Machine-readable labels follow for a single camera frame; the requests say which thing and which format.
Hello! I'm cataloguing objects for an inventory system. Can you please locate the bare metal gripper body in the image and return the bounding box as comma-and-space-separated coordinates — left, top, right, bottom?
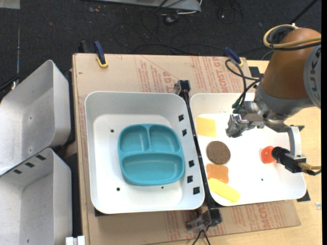
241, 101, 272, 130

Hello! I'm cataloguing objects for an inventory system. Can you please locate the brown round patty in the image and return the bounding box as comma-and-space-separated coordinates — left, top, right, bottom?
206, 140, 231, 165

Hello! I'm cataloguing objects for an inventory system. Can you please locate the yellow cheese slice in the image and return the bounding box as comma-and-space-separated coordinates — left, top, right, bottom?
196, 115, 217, 138

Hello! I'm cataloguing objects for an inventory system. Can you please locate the thin black rod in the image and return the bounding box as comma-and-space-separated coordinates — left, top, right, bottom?
181, 90, 217, 215

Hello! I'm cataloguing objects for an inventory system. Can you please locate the red tomato slice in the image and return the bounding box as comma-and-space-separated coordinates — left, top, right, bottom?
260, 145, 277, 165

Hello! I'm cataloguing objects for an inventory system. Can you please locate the orange bread slice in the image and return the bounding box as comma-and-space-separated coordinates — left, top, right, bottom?
205, 163, 230, 184

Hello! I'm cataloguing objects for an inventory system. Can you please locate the white plastic tray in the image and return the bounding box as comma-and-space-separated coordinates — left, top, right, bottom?
189, 92, 308, 207
84, 90, 206, 215

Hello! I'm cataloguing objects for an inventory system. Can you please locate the yellow oblong toy food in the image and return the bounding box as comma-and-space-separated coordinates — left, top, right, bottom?
207, 178, 241, 203

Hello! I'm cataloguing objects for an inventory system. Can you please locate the blue divided plate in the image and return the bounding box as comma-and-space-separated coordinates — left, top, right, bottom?
117, 123, 186, 187

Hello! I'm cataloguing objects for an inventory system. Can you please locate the brown cardboard board, red print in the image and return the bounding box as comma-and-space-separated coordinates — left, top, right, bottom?
72, 53, 301, 245

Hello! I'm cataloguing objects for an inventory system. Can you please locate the black cylinder on white bracket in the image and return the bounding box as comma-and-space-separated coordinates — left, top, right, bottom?
271, 125, 307, 174

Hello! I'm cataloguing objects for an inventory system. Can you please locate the black block with thin wires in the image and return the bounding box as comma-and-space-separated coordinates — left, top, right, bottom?
173, 80, 191, 95
185, 208, 223, 232

